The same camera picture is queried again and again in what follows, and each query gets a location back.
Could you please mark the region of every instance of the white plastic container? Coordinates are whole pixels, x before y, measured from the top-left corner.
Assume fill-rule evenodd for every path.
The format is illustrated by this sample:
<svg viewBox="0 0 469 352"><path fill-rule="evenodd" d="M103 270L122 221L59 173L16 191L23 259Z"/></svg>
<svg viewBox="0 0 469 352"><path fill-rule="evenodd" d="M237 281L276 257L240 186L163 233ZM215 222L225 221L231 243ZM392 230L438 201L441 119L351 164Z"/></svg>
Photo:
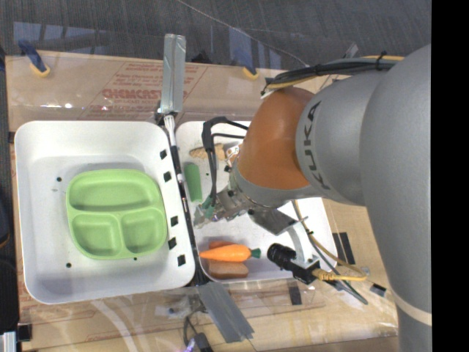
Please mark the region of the white plastic container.
<svg viewBox="0 0 469 352"><path fill-rule="evenodd" d="M244 125L249 125L249 122L240 122ZM202 181L202 196L204 198L210 193L210 187L212 185L210 178L210 169L207 159L193 158L190 155L192 149L202 147L202 129L203 122L185 122L176 130L176 140L179 146L179 155L181 165L184 167L187 163L194 163L199 166L199 171ZM234 135L243 135L245 131L242 129L233 127L227 124L219 124L213 127L213 133L228 133ZM216 137L215 144L222 143L227 147L234 146L240 143L241 140ZM217 171L217 191L222 190L228 183L229 174L224 171L223 161L218 161L219 168ZM321 242L321 244L332 252L337 254L336 246L333 242L332 232L330 231L330 225L327 214L324 209L324 204L320 198L308 198L301 199L298 201L301 213L303 217L308 217L306 223L311 230L314 231L314 236ZM189 209L193 216L197 202L189 202ZM291 203L279 208L287 215L296 219L296 214ZM215 279L208 274L208 264L206 260L201 259L201 265L206 275L211 280L216 282L250 282L256 280L266 279L283 279L291 278L292 273L289 271L282 271L274 263L267 259L267 250L273 243L280 243L285 246L289 246L294 249L294 244L290 238L288 232L284 232L279 236L275 236L268 232L264 228L255 224L247 214L238 216L231 221L221 220L217 222L210 222L209 224L203 225L200 228L194 228L194 235L196 238L196 245L199 251L208 249L210 241L223 240L231 241L234 243L241 243L246 245L250 249L260 248L261 258L250 258L245 261L246 266L249 269L249 275L245 279ZM320 260L321 268L329 271L329 267L326 262Z"/></svg>
<svg viewBox="0 0 469 352"><path fill-rule="evenodd" d="M34 121L18 129L15 151L24 278L35 299L58 304L168 290L190 282L195 264L161 128L149 122ZM157 182L167 215L167 240L177 243L172 249L164 243L136 260L96 260L77 250L67 220L68 183L79 173L111 168L137 169Z"/></svg>

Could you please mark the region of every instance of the dark gray floor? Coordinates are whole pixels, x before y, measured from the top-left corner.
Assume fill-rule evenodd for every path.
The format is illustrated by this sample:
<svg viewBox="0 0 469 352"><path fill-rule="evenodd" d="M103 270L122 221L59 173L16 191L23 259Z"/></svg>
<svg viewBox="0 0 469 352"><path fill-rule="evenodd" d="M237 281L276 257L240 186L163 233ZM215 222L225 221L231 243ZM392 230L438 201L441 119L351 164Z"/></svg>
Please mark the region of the dark gray floor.
<svg viewBox="0 0 469 352"><path fill-rule="evenodd" d="M431 42L432 0L0 0L0 45L160 59L166 33L185 35L187 60L294 69L382 51L406 56ZM0 197L11 216L4 73L0 73ZM13 241L0 260L15 262ZM14 322L15 277L0 264L0 332Z"/></svg>

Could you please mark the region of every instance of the cable tie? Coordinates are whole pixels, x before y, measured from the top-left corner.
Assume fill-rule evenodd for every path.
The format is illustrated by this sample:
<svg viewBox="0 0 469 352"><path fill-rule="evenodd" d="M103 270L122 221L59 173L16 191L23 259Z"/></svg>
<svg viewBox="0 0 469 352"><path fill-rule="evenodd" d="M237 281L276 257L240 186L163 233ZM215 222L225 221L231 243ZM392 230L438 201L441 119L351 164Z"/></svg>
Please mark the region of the cable tie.
<svg viewBox="0 0 469 352"><path fill-rule="evenodd" d="M386 51L383 51L383 52L381 52L381 55L378 56L378 58L376 59L375 65L374 65L376 70L378 70L378 71L383 70L382 68L380 68L380 60L383 58L383 56L386 56L387 54L388 53Z"/></svg>

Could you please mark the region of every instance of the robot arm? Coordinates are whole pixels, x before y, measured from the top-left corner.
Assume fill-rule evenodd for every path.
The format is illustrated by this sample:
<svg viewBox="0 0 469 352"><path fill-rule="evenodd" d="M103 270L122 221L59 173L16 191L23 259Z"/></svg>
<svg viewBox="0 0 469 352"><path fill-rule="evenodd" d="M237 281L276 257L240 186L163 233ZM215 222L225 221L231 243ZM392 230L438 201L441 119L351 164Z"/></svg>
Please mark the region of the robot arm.
<svg viewBox="0 0 469 352"><path fill-rule="evenodd" d="M367 207L396 299L402 351L432 350L430 55L337 81L317 95L274 92L254 116L218 194L215 219L249 210L278 234L276 208L325 197Z"/></svg>

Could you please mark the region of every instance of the green plate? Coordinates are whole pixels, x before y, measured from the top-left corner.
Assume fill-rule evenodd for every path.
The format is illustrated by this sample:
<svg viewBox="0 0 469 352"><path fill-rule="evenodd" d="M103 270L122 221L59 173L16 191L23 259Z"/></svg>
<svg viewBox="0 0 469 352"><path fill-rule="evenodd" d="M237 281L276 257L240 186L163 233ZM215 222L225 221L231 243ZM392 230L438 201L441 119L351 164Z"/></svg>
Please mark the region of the green plate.
<svg viewBox="0 0 469 352"><path fill-rule="evenodd" d="M160 188L141 171L81 173L70 181L66 198L73 242L87 257L139 257L155 252L166 241Z"/></svg>

